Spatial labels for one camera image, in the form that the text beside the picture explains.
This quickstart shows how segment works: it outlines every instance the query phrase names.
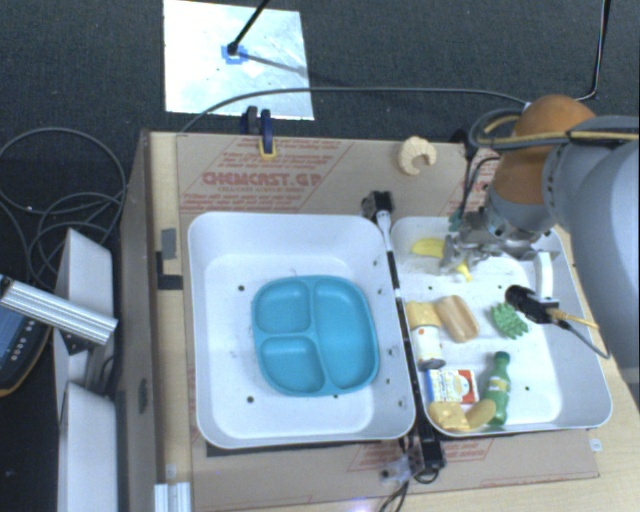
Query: black device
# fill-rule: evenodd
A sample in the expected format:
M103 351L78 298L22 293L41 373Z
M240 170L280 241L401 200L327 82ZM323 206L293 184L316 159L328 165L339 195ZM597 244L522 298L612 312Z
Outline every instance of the black device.
M0 306L0 397L20 386L42 353L51 327Z

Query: blue plate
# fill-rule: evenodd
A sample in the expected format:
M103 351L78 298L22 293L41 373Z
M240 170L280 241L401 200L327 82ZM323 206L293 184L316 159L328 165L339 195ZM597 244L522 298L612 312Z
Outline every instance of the blue plate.
M253 299L262 375L282 393L348 393L378 373L378 340L362 291L333 276L271 281Z

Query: plastic bottle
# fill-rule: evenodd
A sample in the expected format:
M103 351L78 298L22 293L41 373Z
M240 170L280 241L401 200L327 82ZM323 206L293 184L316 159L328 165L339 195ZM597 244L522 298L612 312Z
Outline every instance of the plastic bottle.
M489 398L496 404L496 414L489 422L491 425L504 425L507 421L507 404L511 379L507 373L507 365L511 360L507 352L496 352L493 356L494 367L489 377L487 389L482 398Z

